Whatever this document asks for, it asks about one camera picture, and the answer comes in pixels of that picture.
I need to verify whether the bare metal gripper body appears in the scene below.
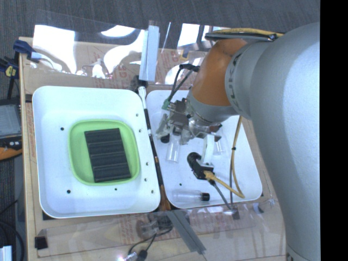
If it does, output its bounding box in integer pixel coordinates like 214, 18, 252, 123
166, 98, 223, 141

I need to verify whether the clear plastic bottle, black cap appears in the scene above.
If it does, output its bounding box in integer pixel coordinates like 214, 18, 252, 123
172, 189, 211, 203
160, 134, 182, 164

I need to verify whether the black block with thin wires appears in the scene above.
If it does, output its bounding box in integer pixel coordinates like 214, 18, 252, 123
140, 215, 173, 238

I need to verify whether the white plastic tray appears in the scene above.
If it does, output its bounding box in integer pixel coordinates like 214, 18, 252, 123
145, 89, 263, 210
32, 85, 161, 219

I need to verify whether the brown cardboard board, red print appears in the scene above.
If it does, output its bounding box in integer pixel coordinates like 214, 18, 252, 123
21, 43, 276, 258

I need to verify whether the thin black and white rod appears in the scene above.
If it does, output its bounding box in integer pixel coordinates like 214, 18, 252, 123
138, 85, 172, 212

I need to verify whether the green plate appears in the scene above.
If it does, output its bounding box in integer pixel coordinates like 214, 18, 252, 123
67, 119, 141, 187

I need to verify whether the black ribbed rectangular block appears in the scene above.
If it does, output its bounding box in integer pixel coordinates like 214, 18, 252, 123
83, 127, 132, 184

